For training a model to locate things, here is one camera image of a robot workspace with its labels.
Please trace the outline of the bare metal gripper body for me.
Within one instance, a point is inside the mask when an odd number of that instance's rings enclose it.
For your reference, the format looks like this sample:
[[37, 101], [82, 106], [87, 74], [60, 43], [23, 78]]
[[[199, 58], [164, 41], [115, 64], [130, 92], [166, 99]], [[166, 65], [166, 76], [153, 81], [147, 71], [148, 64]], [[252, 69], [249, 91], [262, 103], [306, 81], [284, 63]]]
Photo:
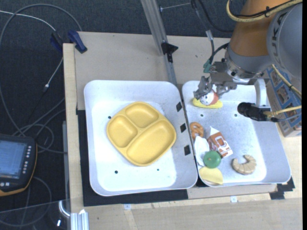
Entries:
[[249, 59], [234, 60], [224, 58], [214, 62], [211, 71], [212, 83], [224, 84], [233, 82], [241, 85], [253, 84], [253, 79], [261, 74], [261, 65]]

